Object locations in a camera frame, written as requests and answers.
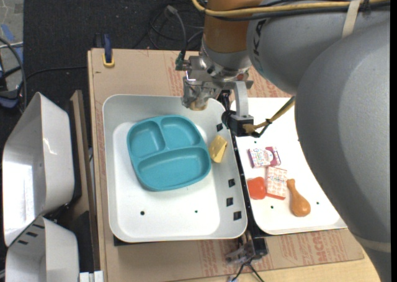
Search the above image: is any black block with thin wires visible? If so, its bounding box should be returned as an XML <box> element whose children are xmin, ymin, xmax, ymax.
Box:
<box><xmin>248</xmin><ymin>236</ymin><xmax>269</xmax><ymax>259</ymax></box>

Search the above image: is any blue divided plate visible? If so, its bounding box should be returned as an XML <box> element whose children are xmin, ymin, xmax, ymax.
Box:
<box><xmin>126</xmin><ymin>115</ymin><xmax>213</xmax><ymax>192</ymax></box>

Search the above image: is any pink patterned carton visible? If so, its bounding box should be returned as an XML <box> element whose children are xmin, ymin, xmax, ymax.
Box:
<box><xmin>265</xmin><ymin>165</ymin><xmax>288</xmax><ymax>201</ymax></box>

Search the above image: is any black cylinder on white bracket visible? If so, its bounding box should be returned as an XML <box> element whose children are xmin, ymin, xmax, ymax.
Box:
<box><xmin>221</xmin><ymin>81</ymin><xmax>256</xmax><ymax>138</ymax></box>

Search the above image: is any red bell pepper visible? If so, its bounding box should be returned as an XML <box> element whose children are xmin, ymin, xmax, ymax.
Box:
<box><xmin>246</xmin><ymin>176</ymin><xmax>268</xmax><ymax>201</ymax></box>

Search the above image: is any yellow cheese wedge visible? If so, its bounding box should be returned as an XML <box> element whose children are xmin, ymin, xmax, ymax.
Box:
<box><xmin>208</xmin><ymin>134</ymin><xmax>228</xmax><ymax>164</ymax></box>

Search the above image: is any pink and white carton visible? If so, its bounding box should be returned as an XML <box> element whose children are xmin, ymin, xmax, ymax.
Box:
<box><xmin>248</xmin><ymin>146</ymin><xmax>282</xmax><ymax>169</ymax></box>

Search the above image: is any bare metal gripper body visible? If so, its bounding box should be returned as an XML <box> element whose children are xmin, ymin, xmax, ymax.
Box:
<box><xmin>183</xmin><ymin>55</ymin><xmax>254</xmax><ymax>97</ymax></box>

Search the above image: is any brown cardboard board red print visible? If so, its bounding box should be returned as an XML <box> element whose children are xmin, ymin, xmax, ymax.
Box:
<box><xmin>87</xmin><ymin>47</ymin><xmax>365</xmax><ymax>282</ymax></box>

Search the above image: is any brown chicken drumstick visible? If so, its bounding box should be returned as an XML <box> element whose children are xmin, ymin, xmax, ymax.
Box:
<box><xmin>286</xmin><ymin>178</ymin><xmax>312</xmax><ymax>218</ymax></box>

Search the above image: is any white plastic tray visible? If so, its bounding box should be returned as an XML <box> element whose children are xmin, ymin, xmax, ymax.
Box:
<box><xmin>4</xmin><ymin>215</ymin><xmax>80</xmax><ymax>282</ymax></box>
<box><xmin>230</xmin><ymin>97</ymin><xmax>349</xmax><ymax>236</ymax></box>
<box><xmin>102</xmin><ymin>94</ymin><xmax>249</xmax><ymax>244</ymax></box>
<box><xmin>1</xmin><ymin>91</ymin><xmax>76</xmax><ymax>247</ymax></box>

